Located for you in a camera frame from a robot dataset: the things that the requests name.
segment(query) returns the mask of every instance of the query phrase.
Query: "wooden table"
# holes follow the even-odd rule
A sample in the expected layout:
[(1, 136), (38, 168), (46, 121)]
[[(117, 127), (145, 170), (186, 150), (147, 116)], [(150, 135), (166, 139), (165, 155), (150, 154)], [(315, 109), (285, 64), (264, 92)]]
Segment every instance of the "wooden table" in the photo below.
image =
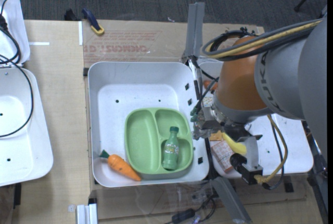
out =
[[(21, 204), (13, 213), (14, 224), (73, 224), (75, 206), (87, 204), (91, 192), (89, 173), (83, 47), (79, 24), (70, 21), (26, 20), (31, 45), (25, 68), (37, 79), (52, 144), (54, 165), (44, 177), (22, 183)], [(254, 223), (322, 223), (306, 176), (297, 176), (295, 189), (302, 199), (245, 205)], [(245, 194), (250, 201), (251, 190)], [(172, 214), (101, 223), (165, 223)], [(218, 208), (207, 223), (233, 223), (225, 208)]]

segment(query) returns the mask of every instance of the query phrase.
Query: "bottle cap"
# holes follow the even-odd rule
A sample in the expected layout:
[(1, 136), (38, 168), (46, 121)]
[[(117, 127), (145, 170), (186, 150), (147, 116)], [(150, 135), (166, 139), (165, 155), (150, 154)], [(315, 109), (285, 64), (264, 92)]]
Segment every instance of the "bottle cap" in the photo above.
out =
[(176, 126), (171, 126), (170, 127), (170, 131), (175, 131), (176, 133), (178, 133), (179, 132), (179, 128), (176, 127)]

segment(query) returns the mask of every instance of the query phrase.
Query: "green plate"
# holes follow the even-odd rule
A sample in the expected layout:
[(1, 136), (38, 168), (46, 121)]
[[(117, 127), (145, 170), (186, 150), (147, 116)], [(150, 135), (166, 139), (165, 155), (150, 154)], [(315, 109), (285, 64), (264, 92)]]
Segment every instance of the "green plate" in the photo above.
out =
[[(170, 127), (179, 132), (178, 167), (162, 167), (163, 149), (170, 136)], [(125, 148), (129, 163), (141, 174), (175, 174), (185, 170), (193, 160), (193, 143), (187, 118), (179, 111), (168, 108), (145, 108), (131, 112), (125, 122)]]

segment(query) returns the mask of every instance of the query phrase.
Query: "toy bottle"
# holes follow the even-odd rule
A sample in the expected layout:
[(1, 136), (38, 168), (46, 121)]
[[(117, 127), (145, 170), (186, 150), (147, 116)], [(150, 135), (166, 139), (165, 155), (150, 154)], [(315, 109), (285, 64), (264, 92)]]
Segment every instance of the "toy bottle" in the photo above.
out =
[(179, 142), (177, 139), (178, 132), (178, 127), (170, 127), (170, 137), (164, 145), (162, 166), (168, 170), (177, 169), (177, 160), (179, 154)]

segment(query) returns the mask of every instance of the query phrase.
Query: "table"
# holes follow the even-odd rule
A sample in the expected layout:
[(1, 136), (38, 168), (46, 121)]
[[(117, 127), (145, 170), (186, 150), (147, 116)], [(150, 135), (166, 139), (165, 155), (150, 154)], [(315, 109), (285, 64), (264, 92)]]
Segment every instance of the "table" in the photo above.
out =
[[(25, 26), (29, 42), (36, 42), (30, 46), (31, 57), (25, 68), (37, 78), (54, 165), (46, 176), (22, 183), (21, 205), (14, 210), (12, 222), (75, 223), (75, 206), (88, 203), (94, 186), (89, 171), (84, 60), (79, 23), (26, 20)], [(38, 42), (49, 42), (49, 45), (39, 45)], [(294, 189), (300, 191), (295, 192), (289, 201), (278, 203), (265, 203), (262, 194), (255, 194), (255, 188), (242, 189), (242, 196), (248, 201), (245, 208), (252, 220), (262, 223), (272, 219), (276, 223), (321, 223), (313, 191), (305, 179), (306, 175), (295, 176)], [(281, 192), (272, 194), (277, 200), (285, 198)], [(267, 197), (264, 196), (266, 202), (271, 202)], [(171, 215), (120, 218), (101, 223), (165, 223), (171, 220)], [(210, 221), (233, 223), (225, 208), (219, 208)]]

